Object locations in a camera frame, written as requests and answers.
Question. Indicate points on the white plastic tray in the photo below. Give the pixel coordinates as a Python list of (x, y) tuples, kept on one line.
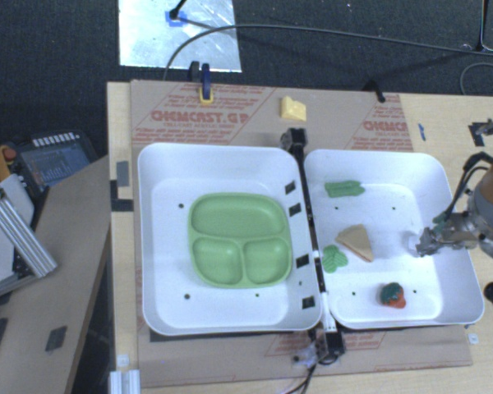
[(168, 236), (398, 228)]

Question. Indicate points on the tan sandwich slice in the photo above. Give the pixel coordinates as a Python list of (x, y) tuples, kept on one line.
[(358, 241)]

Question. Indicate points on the red and green strawberry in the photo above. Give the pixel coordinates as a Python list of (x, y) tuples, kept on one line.
[(393, 296)]

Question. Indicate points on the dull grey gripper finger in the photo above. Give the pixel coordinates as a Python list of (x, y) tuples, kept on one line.
[(411, 241), (426, 249)]

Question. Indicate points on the thin black and white rod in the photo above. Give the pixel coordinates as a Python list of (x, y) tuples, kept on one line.
[(311, 224)]

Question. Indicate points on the brown cardboard board red print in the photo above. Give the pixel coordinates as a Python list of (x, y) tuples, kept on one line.
[(246, 109)]

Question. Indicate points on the yellow cheese wedge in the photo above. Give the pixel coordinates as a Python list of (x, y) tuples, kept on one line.
[(292, 109)]

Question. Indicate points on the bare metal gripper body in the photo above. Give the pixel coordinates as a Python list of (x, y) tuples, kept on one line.
[(460, 232)]

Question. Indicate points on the green leaf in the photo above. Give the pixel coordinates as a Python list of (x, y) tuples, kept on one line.
[(333, 259)]

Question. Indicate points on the green divided plate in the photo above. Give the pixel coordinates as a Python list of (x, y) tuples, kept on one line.
[(234, 220)]

